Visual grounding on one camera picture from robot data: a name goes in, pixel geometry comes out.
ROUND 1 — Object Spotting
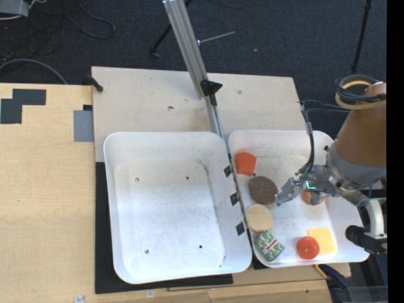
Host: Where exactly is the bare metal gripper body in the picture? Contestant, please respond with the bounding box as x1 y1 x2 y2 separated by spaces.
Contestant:
295 165 352 199

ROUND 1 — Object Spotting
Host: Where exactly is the orange round fruit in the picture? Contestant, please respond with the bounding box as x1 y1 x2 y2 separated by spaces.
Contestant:
301 189 326 206

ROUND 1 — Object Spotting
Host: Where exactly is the brown round biscuit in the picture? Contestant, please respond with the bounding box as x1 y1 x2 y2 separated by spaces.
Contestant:
248 175 279 205

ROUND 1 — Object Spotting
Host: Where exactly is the white plastic tray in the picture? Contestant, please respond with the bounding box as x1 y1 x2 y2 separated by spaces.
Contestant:
227 129 371 269
103 131 253 285

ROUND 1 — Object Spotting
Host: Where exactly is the beige round biscuit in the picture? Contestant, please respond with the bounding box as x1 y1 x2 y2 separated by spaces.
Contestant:
246 204 274 233

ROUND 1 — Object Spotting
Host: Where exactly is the orange tapered block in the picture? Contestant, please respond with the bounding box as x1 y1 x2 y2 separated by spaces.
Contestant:
234 151 258 177

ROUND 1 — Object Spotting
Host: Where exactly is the green pea can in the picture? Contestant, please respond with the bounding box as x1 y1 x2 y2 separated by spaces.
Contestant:
253 230 285 263

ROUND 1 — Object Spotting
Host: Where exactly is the yellow cheese slice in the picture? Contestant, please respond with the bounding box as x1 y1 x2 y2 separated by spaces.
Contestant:
306 227 338 256

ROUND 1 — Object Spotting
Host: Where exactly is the red round tomato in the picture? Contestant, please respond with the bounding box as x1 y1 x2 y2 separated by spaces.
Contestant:
295 235 321 261

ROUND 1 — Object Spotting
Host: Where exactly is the pale wood board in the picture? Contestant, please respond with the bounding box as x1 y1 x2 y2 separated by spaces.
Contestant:
91 66 352 296

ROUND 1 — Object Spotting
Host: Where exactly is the black cylinder on white bracket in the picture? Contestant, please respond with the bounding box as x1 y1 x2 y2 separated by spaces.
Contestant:
345 198 387 256

